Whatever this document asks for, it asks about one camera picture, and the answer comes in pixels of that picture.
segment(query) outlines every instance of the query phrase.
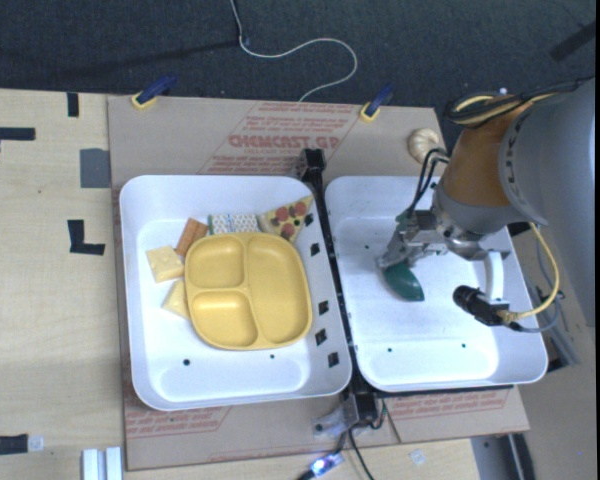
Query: green object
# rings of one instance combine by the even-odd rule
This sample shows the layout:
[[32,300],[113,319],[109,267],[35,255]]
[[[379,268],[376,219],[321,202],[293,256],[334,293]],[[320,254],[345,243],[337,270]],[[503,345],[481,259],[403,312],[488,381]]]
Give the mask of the green object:
[[398,263],[386,268],[383,272],[384,278],[391,289],[403,299],[410,302],[421,302],[424,300],[422,286],[416,276],[406,263]]

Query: white tray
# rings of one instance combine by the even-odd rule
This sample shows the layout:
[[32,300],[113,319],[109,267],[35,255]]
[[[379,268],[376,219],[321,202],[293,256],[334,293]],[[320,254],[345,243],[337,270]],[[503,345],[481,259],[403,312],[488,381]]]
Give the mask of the white tray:
[[[396,226],[395,217],[411,204],[417,178],[343,177],[327,187],[332,228],[349,324],[360,371],[387,392],[519,384],[538,380],[547,367],[539,333],[487,327],[452,300],[466,284],[485,288],[482,262],[453,253],[430,256],[413,272],[423,302],[395,296],[375,266]],[[431,204],[428,191],[418,208]],[[531,308],[522,273],[506,230],[489,247],[512,253],[504,260],[504,298],[511,309]],[[535,317],[521,321],[537,327]]]
[[227,351],[207,345],[190,322],[161,309],[172,282],[156,283],[146,258],[147,250],[175,246],[189,217],[205,222],[216,213],[264,213],[310,193],[292,178],[263,176],[141,176],[123,187],[131,373],[147,405],[179,410],[325,396],[348,384],[351,360],[315,203],[308,211],[313,222],[295,243],[309,282],[313,324],[305,338],[287,347]]

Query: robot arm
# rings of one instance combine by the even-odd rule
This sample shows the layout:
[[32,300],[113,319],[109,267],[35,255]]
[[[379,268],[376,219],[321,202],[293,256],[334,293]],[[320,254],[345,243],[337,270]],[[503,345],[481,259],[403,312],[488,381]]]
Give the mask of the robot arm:
[[593,325],[595,79],[528,97],[472,98],[450,117],[466,128],[432,206],[397,217],[378,266],[412,267],[447,250],[480,260],[488,254],[483,238],[507,224],[549,225]]

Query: yellow cable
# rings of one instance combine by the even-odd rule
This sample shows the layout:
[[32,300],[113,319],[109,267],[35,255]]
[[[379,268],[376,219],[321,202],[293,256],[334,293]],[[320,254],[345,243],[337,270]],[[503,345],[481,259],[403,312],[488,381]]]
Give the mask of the yellow cable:
[[535,233],[536,238],[538,239],[538,242],[540,242],[542,249],[544,250],[547,257],[549,258],[551,267],[553,268],[553,272],[554,272],[553,289],[551,290],[551,294],[549,295],[549,297],[547,297],[546,300],[542,304],[540,304],[538,307],[533,308],[529,311],[524,311],[522,313],[516,313],[514,311],[509,311],[509,310],[498,311],[498,316],[500,318],[502,318],[504,323],[508,323],[508,324],[511,322],[517,322],[518,320],[522,320],[523,318],[526,318],[531,315],[537,315],[538,313],[547,309],[551,304],[553,304],[553,301],[555,300],[556,296],[558,295],[558,290],[560,289],[560,272],[558,271],[558,264],[556,263],[556,260],[553,257],[553,254],[551,254],[551,250],[549,249],[547,242],[545,242],[544,238],[540,234],[540,230],[538,229],[538,226],[536,226],[534,223],[530,223],[530,225],[531,225],[531,230]]

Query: white cable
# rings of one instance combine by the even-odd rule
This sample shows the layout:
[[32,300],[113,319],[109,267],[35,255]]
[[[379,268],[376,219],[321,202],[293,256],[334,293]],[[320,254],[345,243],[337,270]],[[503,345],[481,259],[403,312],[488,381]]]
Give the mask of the white cable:
[[318,87],[315,87],[315,88],[311,89],[310,91],[304,93],[304,95],[302,96],[302,98],[300,98],[299,101],[304,101],[309,95],[313,94],[314,92],[318,92],[318,91],[321,91],[322,89],[326,89],[327,87],[332,87],[334,85],[338,85],[338,84],[341,84],[343,82],[346,82],[358,70],[358,57],[356,56],[356,53],[353,51],[353,48],[351,48],[351,46],[349,46],[344,41],[341,41],[340,39],[335,39],[335,38],[332,38],[332,37],[319,37],[317,39],[311,39],[310,41],[302,43],[302,44],[296,46],[295,48],[292,48],[291,50],[288,50],[288,51],[282,52],[282,53],[277,53],[277,54],[267,55],[267,54],[256,53],[256,52],[251,51],[244,44],[244,41],[242,39],[242,21],[240,21],[240,16],[238,15],[238,9],[236,8],[236,3],[234,2],[234,0],[229,0],[229,2],[231,3],[231,10],[233,11],[233,16],[234,16],[234,18],[236,20],[236,25],[238,26],[238,41],[240,42],[240,48],[242,48],[242,50],[245,53],[251,55],[252,57],[257,57],[259,59],[280,59],[282,57],[286,57],[288,55],[291,55],[291,54],[297,52],[298,50],[304,48],[305,46],[309,46],[309,45],[314,44],[314,43],[335,43],[335,44],[339,44],[340,46],[344,47],[349,52],[349,54],[353,58],[353,68],[351,69],[351,71],[349,72],[349,74],[347,76],[345,76],[343,78],[340,78],[340,79],[336,80],[335,82],[329,82],[327,84],[323,84],[323,85],[320,85]]

